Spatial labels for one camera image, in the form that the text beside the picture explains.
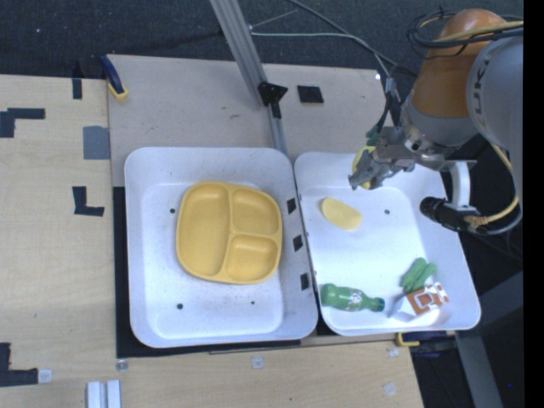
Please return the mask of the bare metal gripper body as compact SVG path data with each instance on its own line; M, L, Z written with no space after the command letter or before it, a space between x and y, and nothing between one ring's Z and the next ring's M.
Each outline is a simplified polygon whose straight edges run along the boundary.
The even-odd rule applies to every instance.
M375 143L373 158L391 170L411 171L416 164L439 171L451 147L433 142L415 127L384 127Z

